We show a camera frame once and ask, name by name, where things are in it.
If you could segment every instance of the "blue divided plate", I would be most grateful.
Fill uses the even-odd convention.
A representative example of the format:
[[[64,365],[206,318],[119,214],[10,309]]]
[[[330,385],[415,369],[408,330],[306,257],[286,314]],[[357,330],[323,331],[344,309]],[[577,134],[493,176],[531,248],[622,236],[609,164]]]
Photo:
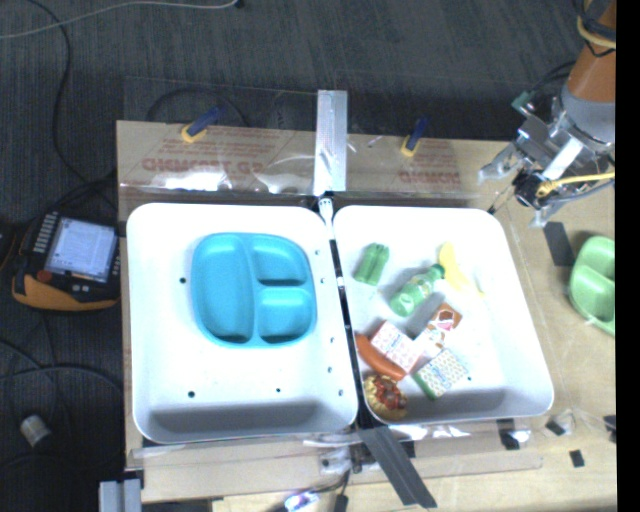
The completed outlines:
[[[217,233],[196,247],[191,265],[196,322],[225,347],[274,347],[302,340],[315,326],[309,261],[286,238]]]

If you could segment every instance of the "blue and yellow clamp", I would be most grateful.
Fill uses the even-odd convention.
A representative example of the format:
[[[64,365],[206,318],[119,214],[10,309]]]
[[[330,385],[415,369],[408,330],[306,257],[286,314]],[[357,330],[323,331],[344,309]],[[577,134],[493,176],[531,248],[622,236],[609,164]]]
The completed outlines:
[[[193,123],[185,126],[180,134],[182,140],[189,144],[193,144],[195,141],[201,139],[207,133],[207,126],[215,123],[220,117],[222,110],[220,107],[212,107],[202,114]]]
[[[402,142],[402,147],[400,151],[403,155],[413,156],[418,150],[418,146],[420,145],[420,138],[424,134],[427,125],[429,124],[429,119],[426,116],[420,117],[417,121],[413,130],[409,135],[407,135]]]

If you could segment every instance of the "hot dog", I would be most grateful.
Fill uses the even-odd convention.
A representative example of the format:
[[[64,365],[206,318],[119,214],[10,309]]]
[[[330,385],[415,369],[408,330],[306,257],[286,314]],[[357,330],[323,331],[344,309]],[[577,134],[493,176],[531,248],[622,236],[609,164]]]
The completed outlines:
[[[384,357],[364,334],[356,334],[356,348],[364,362],[380,375],[391,377],[396,382],[406,377],[407,373],[397,364]]]

